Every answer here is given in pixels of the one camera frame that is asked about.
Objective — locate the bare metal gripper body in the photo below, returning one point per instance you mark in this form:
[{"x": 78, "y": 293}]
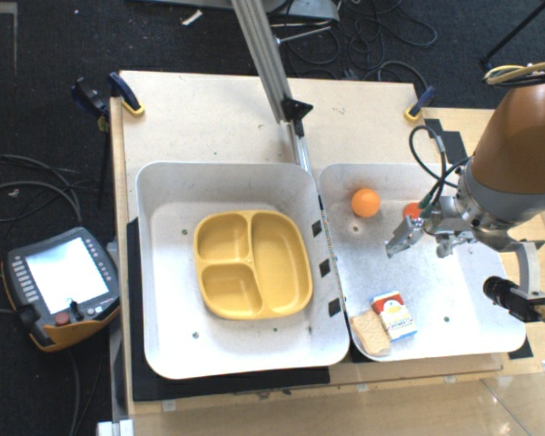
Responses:
[{"x": 463, "y": 223}]

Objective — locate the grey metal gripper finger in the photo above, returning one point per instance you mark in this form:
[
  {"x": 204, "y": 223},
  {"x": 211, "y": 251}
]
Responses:
[
  {"x": 404, "y": 236},
  {"x": 446, "y": 245}
]

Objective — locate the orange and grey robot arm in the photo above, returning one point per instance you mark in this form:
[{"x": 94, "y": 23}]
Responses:
[{"x": 513, "y": 152}]

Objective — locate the red round object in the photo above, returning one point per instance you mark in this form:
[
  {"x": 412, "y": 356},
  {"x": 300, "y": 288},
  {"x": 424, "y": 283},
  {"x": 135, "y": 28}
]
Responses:
[{"x": 410, "y": 209}]

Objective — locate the white plastic tray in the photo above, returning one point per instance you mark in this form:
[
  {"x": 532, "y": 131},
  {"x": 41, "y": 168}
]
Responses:
[
  {"x": 236, "y": 343},
  {"x": 436, "y": 284}
]

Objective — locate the orange ball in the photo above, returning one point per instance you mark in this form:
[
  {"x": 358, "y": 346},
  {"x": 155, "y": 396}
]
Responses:
[{"x": 366, "y": 202}]

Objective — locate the red white blue carton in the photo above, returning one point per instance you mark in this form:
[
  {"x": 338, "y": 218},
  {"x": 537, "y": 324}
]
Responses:
[{"x": 394, "y": 315}]

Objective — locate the brown bread slice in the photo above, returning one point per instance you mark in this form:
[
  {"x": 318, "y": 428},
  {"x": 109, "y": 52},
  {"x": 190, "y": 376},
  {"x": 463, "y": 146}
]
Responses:
[{"x": 370, "y": 333}]

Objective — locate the yellow divided plate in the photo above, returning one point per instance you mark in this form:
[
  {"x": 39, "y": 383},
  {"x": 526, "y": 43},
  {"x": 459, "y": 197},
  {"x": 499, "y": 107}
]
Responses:
[{"x": 277, "y": 257}]

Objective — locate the pale wood board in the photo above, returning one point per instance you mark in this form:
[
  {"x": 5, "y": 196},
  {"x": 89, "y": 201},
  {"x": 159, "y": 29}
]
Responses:
[{"x": 200, "y": 121}]

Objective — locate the black cylinder on white bracket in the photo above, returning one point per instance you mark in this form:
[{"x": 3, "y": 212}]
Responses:
[{"x": 511, "y": 295}]

